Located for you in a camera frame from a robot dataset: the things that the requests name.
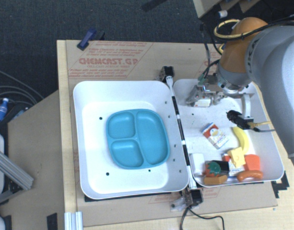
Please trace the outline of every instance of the blue object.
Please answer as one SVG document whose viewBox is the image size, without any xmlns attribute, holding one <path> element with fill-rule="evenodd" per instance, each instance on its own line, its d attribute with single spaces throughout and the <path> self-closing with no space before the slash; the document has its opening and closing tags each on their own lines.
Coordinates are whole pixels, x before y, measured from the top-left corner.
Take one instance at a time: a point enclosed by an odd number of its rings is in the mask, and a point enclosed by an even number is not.
<svg viewBox="0 0 294 230">
<path fill-rule="evenodd" d="M 97 33 L 96 29 L 90 28 L 88 32 L 86 33 L 85 37 L 77 45 L 77 47 L 81 50 L 84 50 L 89 45 L 88 41 L 92 40 L 95 37 L 96 33 Z"/>
<path fill-rule="evenodd" d="M 148 109 L 112 114 L 106 123 L 106 135 L 112 159 L 124 169 L 155 167 L 170 155 L 164 123 Z"/>
<path fill-rule="evenodd" d="M 0 122 L 4 119 L 5 115 L 7 114 L 8 111 L 8 98 L 4 98 L 2 100 L 2 104 L 0 105 Z"/>
</svg>

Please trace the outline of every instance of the dark floor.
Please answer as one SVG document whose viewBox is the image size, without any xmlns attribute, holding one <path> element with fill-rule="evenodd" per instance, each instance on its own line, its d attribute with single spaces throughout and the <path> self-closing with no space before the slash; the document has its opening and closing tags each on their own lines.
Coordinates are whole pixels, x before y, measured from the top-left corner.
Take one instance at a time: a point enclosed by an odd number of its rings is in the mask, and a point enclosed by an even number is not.
<svg viewBox="0 0 294 230">
<path fill-rule="evenodd" d="M 219 5 L 199 19 L 192 0 L 156 2 L 0 0 L 0 70 L 46 97 L 58 88 L 58 39 L 82 39 L 94 27 L 105 31 L 105 40 L 202 43 L 200 24 L 214 28 L 219 23 L 215 17 Z M 246 13 L 235 5 L 226 19 L 254 16 L 271 22 L 291 14 L 294 0 L 261 0 Z M 7 91 L 1 86 L 23 87 L 0 73 L 0 94 Z"/>
</svg>

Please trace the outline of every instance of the toy banana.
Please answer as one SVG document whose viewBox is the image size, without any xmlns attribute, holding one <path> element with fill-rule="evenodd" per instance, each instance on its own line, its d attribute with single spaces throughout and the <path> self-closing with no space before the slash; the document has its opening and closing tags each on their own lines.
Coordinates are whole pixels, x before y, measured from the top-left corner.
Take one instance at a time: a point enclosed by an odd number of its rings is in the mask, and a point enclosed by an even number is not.
<svg viewBox="0 0 294 230">
<path fill-rule="evenodd" d="M 246 154 L 249 150 L 249 139 L 245 131 L 237 126 L 233 127 L 233 132 L 237 136 L 240 146 L 242 147 L 243 154 Z"/>
</svg>

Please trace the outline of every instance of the yellow sponge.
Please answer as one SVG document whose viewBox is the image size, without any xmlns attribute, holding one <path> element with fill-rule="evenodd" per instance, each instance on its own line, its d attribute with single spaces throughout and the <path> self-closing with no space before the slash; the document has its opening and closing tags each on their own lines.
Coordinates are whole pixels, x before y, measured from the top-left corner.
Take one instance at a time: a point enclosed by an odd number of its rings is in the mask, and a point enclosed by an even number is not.
<svg viewBox="0 0 294 230">
<path fill-rule="evenodd" d="M 236 168 L 246 164 L 242 147 L 238 147 L 228 151 L 231 161 Z"/>
</svg>

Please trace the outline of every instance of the blue marker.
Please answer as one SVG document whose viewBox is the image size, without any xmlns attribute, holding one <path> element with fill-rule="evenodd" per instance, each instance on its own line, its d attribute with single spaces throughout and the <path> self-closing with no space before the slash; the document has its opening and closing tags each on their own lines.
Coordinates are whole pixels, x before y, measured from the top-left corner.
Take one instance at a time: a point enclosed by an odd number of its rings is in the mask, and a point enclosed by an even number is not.
<svg viewBox="0 0 294 230">
<path fill-rule="evenodd" d="M 4 98 L 2 100 L 2 104 L 0 105 L 0 122 L 4 119 L 5 115 L 7 114 L 8 111 L 8 98 Z"/>
</svg>

